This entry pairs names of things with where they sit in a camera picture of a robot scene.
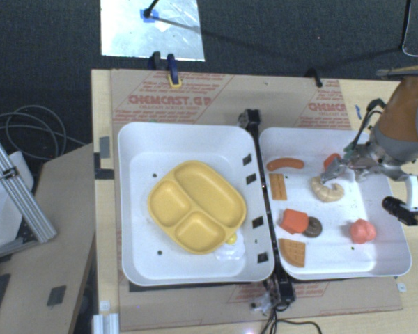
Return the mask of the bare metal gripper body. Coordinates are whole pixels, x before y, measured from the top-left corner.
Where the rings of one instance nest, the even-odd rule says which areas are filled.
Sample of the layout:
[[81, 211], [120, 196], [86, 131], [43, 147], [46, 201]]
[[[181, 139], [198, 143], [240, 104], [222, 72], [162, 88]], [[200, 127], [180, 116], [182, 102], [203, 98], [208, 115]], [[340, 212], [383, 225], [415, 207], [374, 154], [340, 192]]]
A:
[[377, 143], [359, 144], [351, 152], [347, 167], [370, 168], [373, 175], [385, 175], [396, 182], [403, 181], [408, 174], [402, 170], [403, 165], [415, 162], [418, 159], [418, 152], [407, 150], [401, 146], [384, 148]]

